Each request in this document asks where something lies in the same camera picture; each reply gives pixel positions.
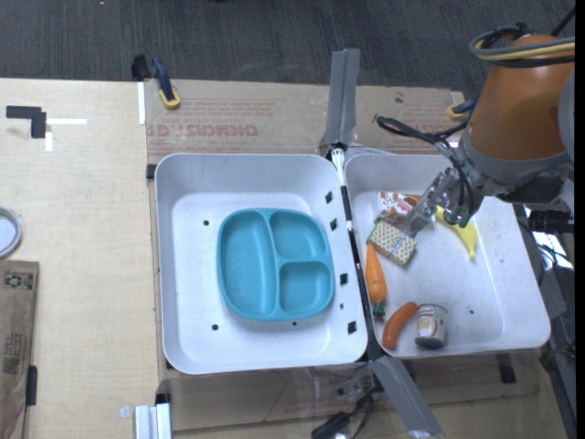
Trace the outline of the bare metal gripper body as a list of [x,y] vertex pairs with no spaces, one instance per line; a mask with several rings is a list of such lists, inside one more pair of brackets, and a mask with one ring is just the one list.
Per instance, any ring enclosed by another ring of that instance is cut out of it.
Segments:
[[438,207],[456,214],[475,214],[484,197],[501,192],[501,183],[474,166],[447,167],[423,193],[423,212],[432,214]]

